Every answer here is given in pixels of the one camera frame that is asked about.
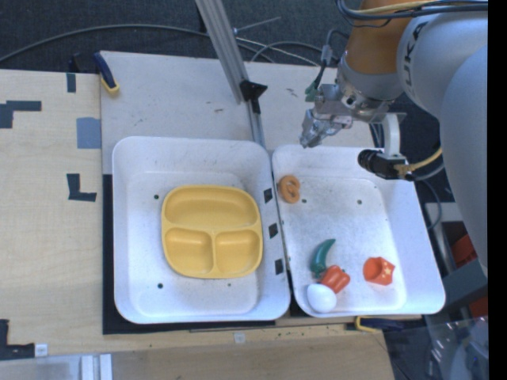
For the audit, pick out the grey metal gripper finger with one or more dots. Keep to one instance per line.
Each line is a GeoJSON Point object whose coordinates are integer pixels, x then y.
{"type": "Point", "coordinates": [326, 130]}
{"type": "Point", "coordinates": [308, 131]}

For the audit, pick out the orange pretzel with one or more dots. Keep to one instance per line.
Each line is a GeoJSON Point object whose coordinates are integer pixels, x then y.
{"type": "Point", "coordinates": [286, 194]}

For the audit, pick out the thin black and white rod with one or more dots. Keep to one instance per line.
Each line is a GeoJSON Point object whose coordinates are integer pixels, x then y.
{"type": "Point", "coordinates": [282, 228]}

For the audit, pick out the white egg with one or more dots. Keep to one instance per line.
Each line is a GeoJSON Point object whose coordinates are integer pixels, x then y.
{"type": "Point", "coordinates": [321, 298]}

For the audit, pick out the green chilli pepper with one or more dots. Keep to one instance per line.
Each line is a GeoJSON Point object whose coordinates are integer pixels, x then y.
{"type": "Point", "coordinates": [320, 257]}

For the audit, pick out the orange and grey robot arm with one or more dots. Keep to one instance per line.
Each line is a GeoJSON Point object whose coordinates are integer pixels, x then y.
{"type": "Point", "coordinates": [443, 65]}

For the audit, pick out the black cylinder on white bracket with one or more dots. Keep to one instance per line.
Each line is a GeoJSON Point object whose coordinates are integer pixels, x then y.
{"type": "Point", "coordinates": [382, 164]}

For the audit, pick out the red container with yellow star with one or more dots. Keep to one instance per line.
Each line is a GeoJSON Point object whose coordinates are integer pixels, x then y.
{"type": "Point", "coordinates": [374, 271]}

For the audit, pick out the yellow divided plate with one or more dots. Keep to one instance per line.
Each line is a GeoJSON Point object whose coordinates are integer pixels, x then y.
{"type": "Point", "coordinates": [210, 208]}

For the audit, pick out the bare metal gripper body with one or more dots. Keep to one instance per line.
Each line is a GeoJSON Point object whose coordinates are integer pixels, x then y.
{"type": "Point", "coordinates": [336, 103]}

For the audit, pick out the orange bell pepper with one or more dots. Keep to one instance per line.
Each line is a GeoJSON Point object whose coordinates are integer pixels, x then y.
{"type": "Point", "coordinates": [336, 278]}

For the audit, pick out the white plastic tray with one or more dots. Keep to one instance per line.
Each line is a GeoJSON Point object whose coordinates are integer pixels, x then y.
{"type": "Point", "coordinates": [340, 220]}
{"type": "Point", "coordinates": [138, 228]}

